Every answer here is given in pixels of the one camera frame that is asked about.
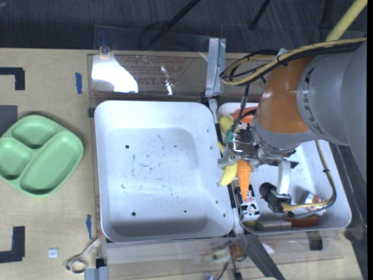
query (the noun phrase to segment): yellow cable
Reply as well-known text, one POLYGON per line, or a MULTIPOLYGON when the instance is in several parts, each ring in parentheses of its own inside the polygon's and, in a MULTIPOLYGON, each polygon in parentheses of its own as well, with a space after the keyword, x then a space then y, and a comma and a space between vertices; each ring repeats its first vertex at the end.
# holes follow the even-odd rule
MULTIPOLYGON (((329 171, 329 169, 326 165, 325 157, 324 157, 324 155, 321 151, 320 142, 318 140, 316 140, 315 143, 316 143, 316 148, 317 148, 317 151, 319 153, 319 157, 320 157, 322 166, 324 168, 324 172, 326 173, 326 176, 328 177, 328 180, 329 180, 331 186, 333 188, 335 188, 333 178, 330 175, 330 171, 329 171)), ((312 207, 319 207, 319 206, 322 206, 322 205, 326 205, 326 204, 332 202, 332 200, 335 199, 335 198, 336 198, 335 191, 333 191, 332 196, 326 201, 307 203, 307 204, 297 204, 297 205, 290 205, 289 203, 281 202, 280 205, 283 207, 284 212, 290 212, 290 211, 293 211, 293 210, 298 209, 298 208, 312 208, 312 207)))
POLYGON ((338 21, 337 25, 329 33, 326 41, 338 40, 341 38, 343 33, 350 27, 352 22, 356 19, 359 13, 366 7, 368 0, 355 0, 347 12, 338 21))
MULTIPOLYGON (((229 85, 234 85, 234 86, 242 85, 244 83, 247 83, 247 82, 253 80, 255 77, 258 77, 258 76, 262 75, 265 71, 267 71, 271 67, 277 65, 278 62, 284 61, 284 60, 288 59, 289 57, 294 56, 294 55, 299 54, 299 53, 302 53, 304 51, 312 50, 312 49, 315 49, 315 48, 334 47, 334 46, 338 46, 338 45, 342 45, 342 44, 354 44, 354 43, 359 43, 361 41, 364 41, 365 39, 367 39, 367 38, 366 37, 358 37, 358 38, 355 38, 355 39, 352 38, 352 39, 346 39, 346 40, 337 40, 337 41, 333 41, 333 42, 326 41, 326 42, 322 42, 322 43, 304 45, 302 47, 296 48, 292 51, 289 51, 289 52, 287 52, 283 55, 278 56, 275 60, 267 63, 264 66, 262 66, 257 71, 252 73, 250 76, 244 77, 244 78, 242 78, 240 80, 236 80, 236 81, 229 81, 229 80, 225 80, 225 78, 222 78, 222 81, 225 84, 229 84, 229 85)), ((237 61, 237 62, 231 64, 231 66, 229 66, 225 70, 225 72, 222 76, 228 76, 232 69, 238 67, 242 63, 247 62, 249 60, 250 60, 250 57, 246 57, 246 58, 241 59, 240 61, 237 61)))

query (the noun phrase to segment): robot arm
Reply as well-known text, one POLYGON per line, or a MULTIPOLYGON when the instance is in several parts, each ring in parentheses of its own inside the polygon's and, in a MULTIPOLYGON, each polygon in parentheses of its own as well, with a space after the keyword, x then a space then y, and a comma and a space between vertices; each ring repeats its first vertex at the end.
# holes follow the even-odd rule
POLYGON ((276 58, 275 69, 264 67, 261 75, 238 81, 237 62, 227 68, 221 77, 231 85, 249 85, 270 71, 252 124, 233 132, 232 153, 257 165, 278 166, 301 143, 323 139, 348 145, 366 181, 367 39, 345 43, 319 43, 312 52, 293 54, 298 57, 289 57, 292 51, 283 55, 289 61, 276 58))

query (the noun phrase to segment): black cable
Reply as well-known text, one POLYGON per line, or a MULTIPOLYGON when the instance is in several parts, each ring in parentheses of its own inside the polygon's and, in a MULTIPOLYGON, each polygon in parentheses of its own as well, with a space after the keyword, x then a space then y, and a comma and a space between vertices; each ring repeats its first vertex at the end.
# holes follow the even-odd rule
POLYGON ((236 262, 239 262, 237 260, 232 260, 232 263, 233 263, 233 277, 234 277, 234 280, 242 280, 242 275, 241 273, 237 272, 237 267, 235 266, 235 261, 236 262))
POLYGON ((222 271, 220 273, 220 275, 218 277, 214 278, 213 280, 219 280, 219 279, 221 279, 222 276, 224 275, 225 271, 227 270, 228 266, 229 266, 229 262, 225 263, 224 266, 223 266, 223 269, 222 269, 222 271))
POLYGON ((247 97, 248 97, 248 95, 249 95, 249 87, 250 87, 250 84, 248 83, 248 84, 246 85, 245 95, 244 95, 244 97, 242 98, 242 101, 241 101, 240 112, 238 113, 237 119, 234 121, 234 124, 233 124, 232 127, 231 127, 232 132, 235 130, 235 128, 237 128, 238 123, 239 123, 240 120, 242 119, 242 118, 240 119, 240 117, 241 117, 242 112, 244 111, 244 108, 245 108, 246 103, 247 103, 247 97))
MULTIPOLYGON (((247 60, 249 61, 249 60, 250 60, 250 57, 253 57, 253 56, 255 56, 255 55, 275 56, 275 55, 277 55, 278 53, 279 53, 278 50, 273 50, 273 49, 265 49, 265 50, 255 51, 255 52, 252 52, 252 53, 250 53, 250 54, 247 54, 246 56, 243 56, 242 58, 240 58, 240 59, 234 61, 230 66, 232 66, 233 64, 236 64, 237 62, 239 62, 239 61, 241 61, 241 60, 243 60, 243 59, 245 59, 245 58, 247 58, 247 60)), ((234 74, 234 72, 237 70, 237 68, 240 67, 240 65, 238 65, 237 67, 235 67, 235 68, 233 68, 233 69, 231 70, 231 72, 230 72, 230 76, 224 76, 224 77, 222 77, 223 74, 226 72, 226 70, 229 68, 229 66, 228 66, 228 68, 226 68, 223 72, 220 73, 219 77, 221 77, 221 78, 234 78, 234 77, 233 77, 233 74, 234 74)))
MULTIPOLYGON (((313 49, 310 49, 310 50, 305 50, 303 52, 299 52, 297 54, 294 54, 284 60, 280 60, 278 61, 275 65, 273 65, 272 67, 266 69, 265 71, 263 71, 260 75, 254 77, 253 79, 241 84, 241 86, 245 85, 245 84, 251 84, 253 83, 254 81, 260 79, 261 77, 263 77, 264 75, 268 74, 270 71, 274 70, 275 68, 281 66, 281 65, 286 65, 288 62, 292 61, 292 60, 296 60, 296 59, 300 59, 300 58, 305 58, 305 57, 314 57, 314 56, 317 56, 317 55, 326 55, 326 54, 337 54, 337 53, 347 53, 347 52, 351 52, 351 51, 354 51, 356 50, 359 46, 360 46, 360 42, 359 43, 347 43, 347 44, 341 44, 341 45, 332 45, 330 47, 318 47, 318 48, 313 48, 313 49)), ((248 59, 249 61, 249 58, 253 55, 258 55, 260 53, 262 53, 262 55, 264 55, 263 53, 265 53, 265 51, 269 51, 269 50, 260 50, 260 51, 257 51, 257 52, 253 52, 251 54, 248 54, 246 55, 245 57, 242 57, 241 59, 235 61, 233 64, 237 63, 238 61, 241 61, 245 58, 248 59)), ((221 78, 229 78, 230 81, 232 81, 232 78, 235 78, 235 76, 232 74, 232 72, 235 72, 235 70, 241 65, 238 65, 237 67, 233 68, 231 70, 231 74, 230 76, 223 76, 223 74, 229 69, 229 67, 231 67, 233 64, 231 64, 230 66, 228 66, 228 68, 226 68, 221 74, 220 74, 220 77, 221 78)), ((246 73, 249 73, 249 72, 252 72, 252 71, 255 71, 256 69, 258 69, 260 66, 254 68, 254 69, 251 69, 250 71, 247 71, 246 73)), ((240 73, 238 74, 237 76, 242 76, 242 75, 245 75, 244 73, 240 73)))
POLYGON ((240 117, 240 119, 239 119, 239 121, 238 122, 240 122, 242 119, 244 119, 246 116, 249 116, 249 115, 251 115, 251 114, 255 114, 256 113, 256 109, 253 109, 253 110, 251 110, 251 111, 247 111, 245 114, 243 114, 243 115, 241 115, 241 117, 240 117))
POLYGON ((247 255, 245 254, 245 256, 244 256, 242 259, 235 259, 235 260, 233 260, 233 261, 234 261, 234 262, 237 262, 237 263, 241 263, 241 262, 245 261, 246 258, 247 258, 247 255))

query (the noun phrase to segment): black tape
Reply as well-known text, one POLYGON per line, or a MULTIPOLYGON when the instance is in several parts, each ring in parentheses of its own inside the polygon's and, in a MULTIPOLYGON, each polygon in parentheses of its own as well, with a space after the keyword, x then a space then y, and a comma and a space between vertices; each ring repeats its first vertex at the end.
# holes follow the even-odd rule
POLYGON ((23 68, 0 68, 0 75, 14 75, 15 90, 25 89, 23 68))
POLYGON ((18 120, 18 106, 0 105, 0 137, 18 120))
POLYGON ((0 252, 0 263, 22 261, 24 257, 24 226, 13 227, 12 249, 0 252))

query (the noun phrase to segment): blue tape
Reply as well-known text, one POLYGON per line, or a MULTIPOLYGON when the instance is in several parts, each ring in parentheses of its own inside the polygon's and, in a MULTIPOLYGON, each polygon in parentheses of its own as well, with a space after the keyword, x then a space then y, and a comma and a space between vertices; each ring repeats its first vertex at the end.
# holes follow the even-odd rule
POLYGON ((76 72, 75 73, 75 83, 76 83, 76 90, 78 91, 78 94, 81 95, 82 88, 83 88, 83 82, 82 82, 82 74, 76 72))
POLYGON ((88 229, 89 239, 92 239, 92 222, 91 222, 91 215, 87 215, 86 225, 88 229))

